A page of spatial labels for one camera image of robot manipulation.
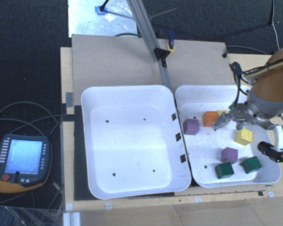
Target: handheld controller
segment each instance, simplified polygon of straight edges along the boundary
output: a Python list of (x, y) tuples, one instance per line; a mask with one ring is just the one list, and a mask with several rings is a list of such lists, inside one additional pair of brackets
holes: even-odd
[(0, 141), (0, 193), (21, 193), (44, 185), (51, 157), (47, 137), (6, 134)]

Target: orange cube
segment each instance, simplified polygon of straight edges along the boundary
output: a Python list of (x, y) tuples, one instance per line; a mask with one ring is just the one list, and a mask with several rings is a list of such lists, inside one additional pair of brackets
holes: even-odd
[(216, 111), (207, 111), (202, 116), (202, 122), (204, 127), (213, 127), (213, 124), (217, 122), (218, 113)]

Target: yellow block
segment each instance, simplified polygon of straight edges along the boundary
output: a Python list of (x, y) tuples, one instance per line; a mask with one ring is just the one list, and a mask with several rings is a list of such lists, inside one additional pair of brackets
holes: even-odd
[(241, 129), (237, 131), (236, 133), (236, 139), (235, 142), (241, 144), (241, 145), (247, 145), (251, 142), (253, 137), (253, 132), (247, 129)]
[(222, 112), (224, 112), (226, 114), (228, 111), (217, 111), (218, 116), (220, 116), (222, 114)]

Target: purple block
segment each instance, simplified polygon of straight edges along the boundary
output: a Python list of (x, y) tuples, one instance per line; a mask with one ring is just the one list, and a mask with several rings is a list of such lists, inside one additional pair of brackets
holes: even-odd
[(234, 164), (236, 161), (238, 161), (238, 150), (226, 147), (221, 152), (221, 161)]
[(183, 133), (186, 135), (195, 135), (199, 131), (198, 120), (186, 119), (183, 123)]

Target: green block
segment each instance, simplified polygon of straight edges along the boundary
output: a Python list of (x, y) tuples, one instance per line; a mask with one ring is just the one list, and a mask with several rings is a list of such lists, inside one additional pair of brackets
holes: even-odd
[(232, 164), (230, 162), (221, 163), (215, 167), (218, 179), (228, 178), (234, 174)]
[(254, 170), (258, 170), (259, 168), (262, 167), (261, 163), (259, 162), (259, 160), (256, 156), (245, 159), (242, 162), (242, 166), (243, 166), (246, 173), (249, 173), (249, 172), (254, 171)]

